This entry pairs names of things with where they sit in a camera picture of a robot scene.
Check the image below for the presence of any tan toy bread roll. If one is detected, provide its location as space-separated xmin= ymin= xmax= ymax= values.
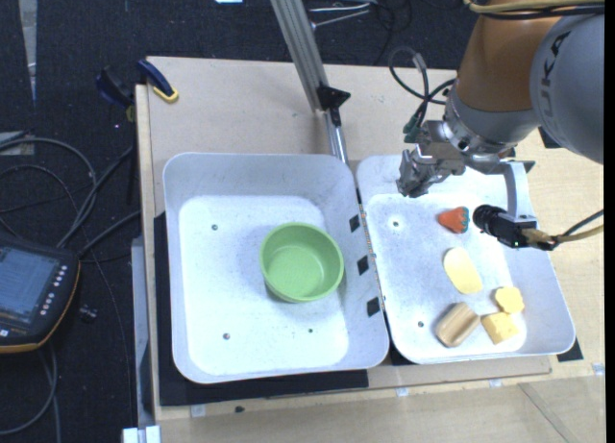
xmin=434 ymin=301 xmax=481 ymax=349

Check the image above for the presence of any green bowl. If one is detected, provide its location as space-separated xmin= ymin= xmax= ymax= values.
xmin=258 ymin=222 xmax=346 ymax=305

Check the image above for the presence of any white plastic tray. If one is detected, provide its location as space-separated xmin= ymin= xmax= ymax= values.
xmin=356 ymin=155 xmax=577 ymax=366
xmin=161 ymin=151 xmax=391 ymax=385

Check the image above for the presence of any pale brown flat board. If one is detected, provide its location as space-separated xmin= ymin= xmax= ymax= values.
xmin=143 ymin=55 xmax=554 ymax=422

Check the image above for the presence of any pale yellow oval slice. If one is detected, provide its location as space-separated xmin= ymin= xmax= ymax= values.
xmin=442 ymin=246 xmax=484 ymax=296

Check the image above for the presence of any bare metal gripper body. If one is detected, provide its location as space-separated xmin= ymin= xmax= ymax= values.
xmin=407 ymin=119 xmax=483 ymax=186

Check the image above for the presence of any black cylinder on white bracket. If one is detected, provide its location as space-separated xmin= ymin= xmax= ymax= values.
xmin=472 ymin=160 xmax=539 ymax=249

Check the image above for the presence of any small yellow toy chunk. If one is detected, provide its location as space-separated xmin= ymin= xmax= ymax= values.
xmin=494 ymin=285 xmax=526 ymax=315

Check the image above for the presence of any yellow cheese wedge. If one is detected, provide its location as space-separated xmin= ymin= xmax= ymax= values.
xmin=480 ymin=311 xmax=522 ymax=347

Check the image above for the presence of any orange toy carrot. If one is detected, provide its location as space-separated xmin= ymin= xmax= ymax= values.
xmin=436 ymin=206 xmax=471 ymax=235

